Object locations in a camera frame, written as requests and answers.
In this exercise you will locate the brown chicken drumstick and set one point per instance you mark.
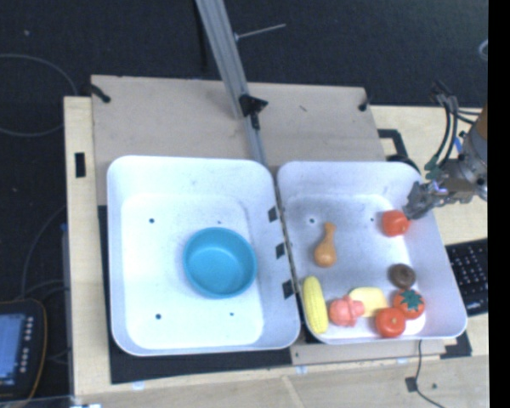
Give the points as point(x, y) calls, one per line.
point(325, 252)

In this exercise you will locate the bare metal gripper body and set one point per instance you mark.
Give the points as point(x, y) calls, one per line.
point(461, 181)

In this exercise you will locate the yellow corn cob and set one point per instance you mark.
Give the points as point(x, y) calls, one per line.
point(315, 306)

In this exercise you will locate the pale wood board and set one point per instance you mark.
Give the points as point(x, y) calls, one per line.
point(174, 117)

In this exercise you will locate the black keyboard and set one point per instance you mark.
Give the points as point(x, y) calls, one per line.
point(472, 274)

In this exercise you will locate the pink toy figure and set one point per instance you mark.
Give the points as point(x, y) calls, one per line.
point(343, 312)

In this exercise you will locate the yellow cheese block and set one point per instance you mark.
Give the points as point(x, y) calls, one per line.
point(372, 299)

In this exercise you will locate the blue bowl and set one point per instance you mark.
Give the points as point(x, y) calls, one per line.
point(219, 266)

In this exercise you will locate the white plastic tray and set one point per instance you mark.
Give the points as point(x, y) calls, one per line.
point(361, 245)
point(153, 270)

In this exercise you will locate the orange tomato with green leaf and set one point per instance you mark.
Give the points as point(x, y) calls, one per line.
point(409, 305)

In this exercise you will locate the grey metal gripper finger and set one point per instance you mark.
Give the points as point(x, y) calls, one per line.
point(427, 202)
point(413, 202)

